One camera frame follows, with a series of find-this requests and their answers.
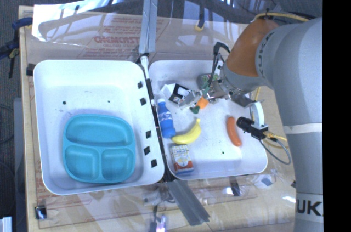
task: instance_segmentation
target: blue bottle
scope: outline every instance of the blue bottle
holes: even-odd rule
[[[158,104],[158,121],[160,122],[161,133],[164,138],[172,138],[176,134],[174,129],[173,118],[171,112],[166,108],[166,101],[161,98]]]

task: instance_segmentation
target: small carton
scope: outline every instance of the small carton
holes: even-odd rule
[[[170,151],[175,173],[186,173],[194,170],[187,145],[172,146]]]

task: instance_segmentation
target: yellow banana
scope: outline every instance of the yellow banana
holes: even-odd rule
[[[172,138],[172,141],[177,144],[189,144],[194,142],[199,137],[200,133],[200,119],[196,119],[196,122],[190,131],[185,134],[176,135]]]

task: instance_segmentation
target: blue divided dish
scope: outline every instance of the blue divided dish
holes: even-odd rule
[[[68,120],[63,136],[67,173],[89,183],[118,183],[135,168],[135,136],[125,120],[81,114]]]

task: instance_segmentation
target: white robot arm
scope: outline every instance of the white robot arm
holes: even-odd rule
[[[294,231],[323,231],[322,18],[282,26],[256,19],[213,84],[241,106],[259,86],[274,90],[295,171]]]

